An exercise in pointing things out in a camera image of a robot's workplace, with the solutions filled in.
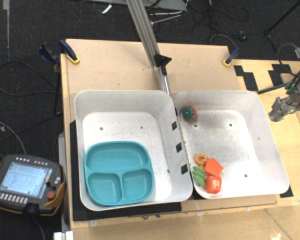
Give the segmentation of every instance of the wooden table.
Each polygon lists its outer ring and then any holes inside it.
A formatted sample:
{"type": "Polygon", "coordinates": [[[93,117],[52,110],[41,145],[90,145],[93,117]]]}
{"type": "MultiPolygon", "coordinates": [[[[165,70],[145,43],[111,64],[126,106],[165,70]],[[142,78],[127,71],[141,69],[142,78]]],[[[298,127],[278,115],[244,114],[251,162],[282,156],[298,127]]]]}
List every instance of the wooden table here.
{"type": "MultiPolygon", "coordinates": [[[[73,221],[70,161],[70,128],[75,120],[74,98],[83,90],[158,90],[158,71],[150,67],[140,42],[68,39],[80,63],[72,64],[61,55],[61,79],[70,228],[75,239],[300,239],[300,112],[269,124],[289,177],[293,196],[260,195],[181,203],[182,212],[147,216],[73,221]]],[[[278,61],[234,60],[226,46],[158,44],[162,55],[172,58],[167,66],[171,96],[181,90],[246,89],[234,66],[252,72],[259,90],[272,86],[268,71],[278,61]]],[[[285,61],[293,72],[300,63],[285,61]]],[[[282,74],[285,81],[289,74],[282,74]]],[[[276,97],[287,95],[283,88],[260,94],[265,112],[276,97]]]]}

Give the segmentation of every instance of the teal plate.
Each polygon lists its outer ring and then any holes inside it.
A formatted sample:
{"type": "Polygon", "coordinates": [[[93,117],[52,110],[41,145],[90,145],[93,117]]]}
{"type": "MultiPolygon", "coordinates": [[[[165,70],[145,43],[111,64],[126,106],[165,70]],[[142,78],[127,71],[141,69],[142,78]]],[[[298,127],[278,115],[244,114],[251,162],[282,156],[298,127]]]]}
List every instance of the teal plate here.
{"type": "Polygon", "coordinates": [[[122,206],[146,200],[154,190],[148,151],[134,141],[109,141],[91,146],[84,157],[84,176],[92,200],[122,206]]]}

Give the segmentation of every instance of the button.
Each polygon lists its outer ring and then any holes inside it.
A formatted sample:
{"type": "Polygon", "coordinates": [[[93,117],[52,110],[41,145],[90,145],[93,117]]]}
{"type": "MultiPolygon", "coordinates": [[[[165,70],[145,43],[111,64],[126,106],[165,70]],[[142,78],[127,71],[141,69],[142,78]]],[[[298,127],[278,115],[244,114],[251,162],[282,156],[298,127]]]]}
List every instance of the button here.
{"type": "Polygon", "coordinates": [[[53,192],[53,191],[49,191],[49,192],[46,194],[46,197],[48,198],[49,201],[51,201],[51,200],[55,199],[56,194],[55,194],[55,192],[53,192]]]}

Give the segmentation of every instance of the black floor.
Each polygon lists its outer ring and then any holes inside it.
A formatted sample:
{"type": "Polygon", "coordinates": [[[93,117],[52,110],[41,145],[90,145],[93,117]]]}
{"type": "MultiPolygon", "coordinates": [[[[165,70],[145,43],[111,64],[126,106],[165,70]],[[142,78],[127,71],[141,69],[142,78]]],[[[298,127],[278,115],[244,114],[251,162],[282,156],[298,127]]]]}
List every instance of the black floor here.
{"type": "MultiPolygon", "coordinates": [[[[208,0],[191,0],[187,12],[155,24],[154,31],[158,42],[225,45],[230,52],[235,48],[231,39],[240,48],[241,59],[276,60],[277,53],[265,31],[298,1],[212,0],[211,9],[208,0]],[[246,40],[234,36],[238,31],[244,33],[246,40]]],[[[108,6],[105,3],[10,0],[8,18],[3,6],[0,0],[0,122],[7,125],[0,125],[0,154],[23,153],[10,127],[20,137],[28,154],[58,160],[56,140],[62,127],[62,103],[59,98],[55,114],[57,74],[53,66],[40,57],[39,47],[48,42],[59,54],[58,42],[66,38],[138,42],[131,15],[125,5],[113,5],[107,14],[102,14],[108,6]]],[[[167,15],[150,18],[156,21],[165,17],[167,15]]],[[[277,48],[287,43],[300,47],[300,5],[270,34],[277,48]]],[[[279,57],[297,60],[291,46],[283,48],[279,57]]],[[[39,220],[47,240],[52,239],[54,232],[61,231],[60,221],[60,213],[39,220]]],[[[0,240],[40,237],[33,220],[0,212],[0,240]]]]}

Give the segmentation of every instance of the lcd screen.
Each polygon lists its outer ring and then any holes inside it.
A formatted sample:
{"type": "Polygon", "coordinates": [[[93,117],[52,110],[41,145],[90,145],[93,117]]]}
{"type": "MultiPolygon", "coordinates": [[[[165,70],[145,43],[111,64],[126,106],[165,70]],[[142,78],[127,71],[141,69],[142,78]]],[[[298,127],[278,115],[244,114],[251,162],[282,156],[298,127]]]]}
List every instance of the lcd screen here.
{"type": "Polygon", "coordinates": [[[41,199],[51,173],[51,168],[12,162],[0,190],[41,199]]]}

